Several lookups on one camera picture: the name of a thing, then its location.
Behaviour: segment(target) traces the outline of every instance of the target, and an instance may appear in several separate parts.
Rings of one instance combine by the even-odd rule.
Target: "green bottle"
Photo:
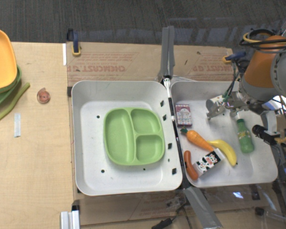
[[[254,150],[254,146],[252,143],[250,131],[246,127],[244,119],[238,119],[237,126],[237,135],[241,151],[245,154],[251,153]]]

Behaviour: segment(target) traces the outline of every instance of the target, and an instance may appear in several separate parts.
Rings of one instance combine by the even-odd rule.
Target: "bottle cap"
[[[236,121],[236,123],[241,123],[241,122],[245,122],[244,119],[238,119],[238,120]]]
[[[265,210],[261,207],[256,207],[255,208],[255,214],[256,215],[259,215],[259,216],[262,216],[264,214]]]

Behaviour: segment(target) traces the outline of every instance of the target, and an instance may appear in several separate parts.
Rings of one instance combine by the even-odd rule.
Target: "white plastic tray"
[[[223,94],[230,83],[226,82],[175,82],[172,84],[171,93],[174,104],[189,104],[193,126],[206,140],[223,139],[229,143],[237,155],[237,165],[232,167],[227,159],[224,159],[213,169],[200,176],[196,181],[188,175],[187,178],[196,187],[217,187],[253,183],[272,182],[277,177],[277,166],[271,147],[262,139],[252,135],[255,150],[250,154],[243,154],[237,139],[237,124],[230,117],[229,111],[207,119],[208,112],[205,102]],[[263,125],[259,115],[251,111],[241,111],[239,118],[245,120],[245,124],[251,131],[254,125]],[[186,136],[179,135],[183,152],[191,151],[192,163],[207,154],[207,151],[190,143]]]
[[[158,114],[165,141],[165,152],[158,162],[122,166],[109,159],[104,146],[103,122],[106,113],[118,107],[148,108]],[[168,191],[180,186],[182,172],[177,143],[167,92],[161,84],[81,81],[72,88],[72,109],[75,179],[82,193],[113,195]]]

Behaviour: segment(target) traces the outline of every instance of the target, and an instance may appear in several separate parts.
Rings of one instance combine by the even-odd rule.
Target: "brown round object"
[[[41,104],[46,104],[50,100],[50,94],[45,88],[42,88],[37,93],[37,100]]]

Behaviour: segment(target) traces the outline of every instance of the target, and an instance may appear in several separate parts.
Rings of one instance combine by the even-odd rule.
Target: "green wire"
[[[20,91],[15,95],[10,105],[0,113],[0,119],[6,116],[16,105],[20,97],[24,94],[24,92],[30,87],[30,83],[25,83],[25,85],[20,89]]]

